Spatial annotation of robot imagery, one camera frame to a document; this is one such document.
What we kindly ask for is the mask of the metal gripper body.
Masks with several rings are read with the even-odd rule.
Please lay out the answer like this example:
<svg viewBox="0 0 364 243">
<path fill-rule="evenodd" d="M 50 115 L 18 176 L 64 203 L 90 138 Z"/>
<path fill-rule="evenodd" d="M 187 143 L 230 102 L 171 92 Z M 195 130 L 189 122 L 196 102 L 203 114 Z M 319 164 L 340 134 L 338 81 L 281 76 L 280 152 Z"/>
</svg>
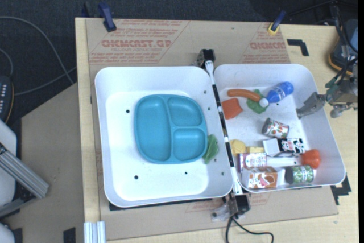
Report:
<svg viewBox="0 0 364 243">
<path fill-rule="evenodd" d="M 334 109 L 356 108 L 358 102 L 358 89 L 356 87 L 338 87 L 326 93 L 326 101 Z"/>
</svg>

